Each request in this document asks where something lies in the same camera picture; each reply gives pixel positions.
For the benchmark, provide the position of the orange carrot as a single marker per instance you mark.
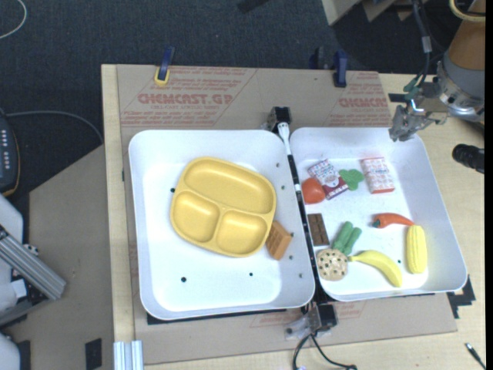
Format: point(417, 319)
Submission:
point(393, 219)

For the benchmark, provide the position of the red and white packet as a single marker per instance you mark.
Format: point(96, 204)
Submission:
point(329, 179)

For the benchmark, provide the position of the yellow corn cob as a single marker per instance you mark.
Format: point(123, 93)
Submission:
point(416, 249)

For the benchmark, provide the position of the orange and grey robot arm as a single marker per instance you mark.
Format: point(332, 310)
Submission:
point(468, 48)

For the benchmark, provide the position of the orange tomato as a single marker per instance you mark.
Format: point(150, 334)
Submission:
point(311, 192)

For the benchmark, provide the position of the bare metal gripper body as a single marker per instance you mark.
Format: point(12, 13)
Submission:
point(433, 106)

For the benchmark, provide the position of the beige chocolate chip biscuit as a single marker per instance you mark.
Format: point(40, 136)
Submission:
point(331, 265)

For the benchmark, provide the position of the thin black and white rod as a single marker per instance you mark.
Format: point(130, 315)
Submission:
point(296, 183)

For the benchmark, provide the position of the green broccoli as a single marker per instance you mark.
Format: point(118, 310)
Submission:
point(352, 178)

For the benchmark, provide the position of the yellow divided plate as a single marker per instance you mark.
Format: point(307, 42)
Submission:
point(223, 206)

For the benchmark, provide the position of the black pen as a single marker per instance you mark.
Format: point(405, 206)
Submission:
point(474, 355)

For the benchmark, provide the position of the brown chocolate bar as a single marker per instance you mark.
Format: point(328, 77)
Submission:
point(318, 229)

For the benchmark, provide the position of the white plastic tray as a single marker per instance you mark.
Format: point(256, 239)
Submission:
point(215, 287)
point(439, 214)

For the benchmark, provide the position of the yellow banana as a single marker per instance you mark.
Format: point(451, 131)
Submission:
point(379, 263)

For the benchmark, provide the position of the brown cardboard board, red print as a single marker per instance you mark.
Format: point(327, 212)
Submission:
point(215, 102)

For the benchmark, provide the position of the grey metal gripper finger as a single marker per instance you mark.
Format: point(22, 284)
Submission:
point(411, 123)
point(396, 127)

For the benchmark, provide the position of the orange and white carton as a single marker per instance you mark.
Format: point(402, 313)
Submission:
point(378, 175)

